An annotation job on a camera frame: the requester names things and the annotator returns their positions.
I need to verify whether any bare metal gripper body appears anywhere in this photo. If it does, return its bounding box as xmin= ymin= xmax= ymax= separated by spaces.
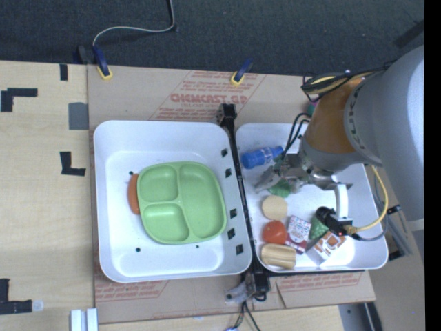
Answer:
xmin=274 ymin=152 xmax=353 ymax=193

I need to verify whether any blue plastic bottle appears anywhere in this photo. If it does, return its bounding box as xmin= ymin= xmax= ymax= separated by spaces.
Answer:
xmin=240 ymin=145 xmax=285 ymax=170

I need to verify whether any thin black rod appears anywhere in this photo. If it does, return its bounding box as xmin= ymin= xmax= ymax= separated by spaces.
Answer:
xmin=222 ymin=115 xmax=263 ymax=275

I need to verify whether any beige round biscuit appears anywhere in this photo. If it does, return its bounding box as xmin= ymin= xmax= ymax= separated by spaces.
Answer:
xmin=261 ymin=194 xmax=289 ymax=221

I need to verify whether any red toy tomato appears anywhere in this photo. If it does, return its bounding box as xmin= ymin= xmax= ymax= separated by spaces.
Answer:
xmin=262 ymin=220 xmax=288 ymax=245

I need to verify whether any green patterned triangle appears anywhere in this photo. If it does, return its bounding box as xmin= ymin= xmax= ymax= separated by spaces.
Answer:
xmin=308 ymin=215 xmax=330 ymax=241

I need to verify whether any red and white carton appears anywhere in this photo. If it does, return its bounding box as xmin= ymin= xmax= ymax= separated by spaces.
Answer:
xmin=285 ymin=215 xmax=312 ymax=255

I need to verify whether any green divided plate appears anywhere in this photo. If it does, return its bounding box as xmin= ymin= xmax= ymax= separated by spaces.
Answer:
xmin=136 ymin=161 xmax=228 ymax=245

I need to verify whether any tan toy bread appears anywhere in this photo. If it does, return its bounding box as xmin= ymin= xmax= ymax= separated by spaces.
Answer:
xmin=260 ymin=243 xmax=298 ymax=270

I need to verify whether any orange and white carton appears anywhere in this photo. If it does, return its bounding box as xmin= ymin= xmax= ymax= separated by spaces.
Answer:
xmin=305 ymin=230 xmax=347 ymax=266

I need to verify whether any white plastic tray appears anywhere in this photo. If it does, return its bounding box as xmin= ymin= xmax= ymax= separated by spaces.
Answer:
xmin=92 ymin=119 xmax=254 ymax=284
xmin=235 ymin=122 xmax=390 ymax=274

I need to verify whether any orange toy carrot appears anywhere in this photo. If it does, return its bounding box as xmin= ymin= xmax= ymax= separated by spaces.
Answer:
xmin=127 ymin=173 xmax=141 ymax=216

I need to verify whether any brown cardboard board red print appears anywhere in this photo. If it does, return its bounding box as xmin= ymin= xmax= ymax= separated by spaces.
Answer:
xmin=86 ymin=63 xmax=377 ymax=324

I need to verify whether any black cylinder on white bracket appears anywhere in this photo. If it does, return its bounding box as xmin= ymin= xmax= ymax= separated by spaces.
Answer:
xmin=314 ymin=183 xmax=355 ymax=238

